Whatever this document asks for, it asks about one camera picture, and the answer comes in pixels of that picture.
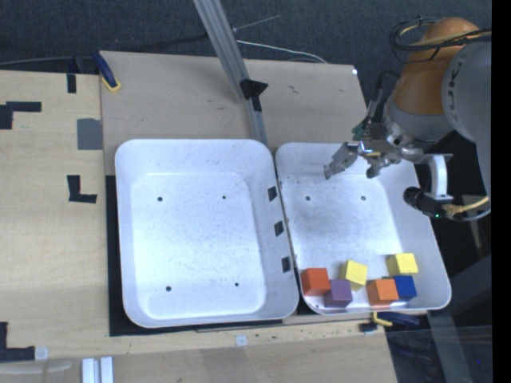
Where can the pale wood board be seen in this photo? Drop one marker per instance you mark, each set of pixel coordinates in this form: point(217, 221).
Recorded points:
point(179, 102)

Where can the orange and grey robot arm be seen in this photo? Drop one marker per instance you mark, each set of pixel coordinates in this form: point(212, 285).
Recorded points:
point(431, 82)

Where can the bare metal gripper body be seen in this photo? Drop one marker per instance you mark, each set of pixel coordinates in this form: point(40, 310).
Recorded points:
point(393, 148)

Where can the orange cube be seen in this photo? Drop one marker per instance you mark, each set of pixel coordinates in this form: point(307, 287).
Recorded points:
point(314, 281)
point(382, 291)

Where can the purple cube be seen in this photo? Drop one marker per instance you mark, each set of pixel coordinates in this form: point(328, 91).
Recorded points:
point(339, 293)

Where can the blue cube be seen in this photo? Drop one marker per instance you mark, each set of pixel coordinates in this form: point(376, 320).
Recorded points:
point(406, 286)

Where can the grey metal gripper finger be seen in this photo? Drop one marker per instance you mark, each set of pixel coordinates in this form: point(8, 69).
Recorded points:
point(340, 162)
point(378, 167)

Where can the white plastic tray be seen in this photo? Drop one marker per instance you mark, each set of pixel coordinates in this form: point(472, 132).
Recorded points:
point(195, 238)
point(343, 222)

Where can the yellow cube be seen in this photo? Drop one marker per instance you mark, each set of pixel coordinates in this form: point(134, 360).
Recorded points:
point(403, 263)
point(353, 273)

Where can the black cylinder on white bracket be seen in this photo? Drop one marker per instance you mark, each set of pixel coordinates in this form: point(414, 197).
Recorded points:
point(425, 202)

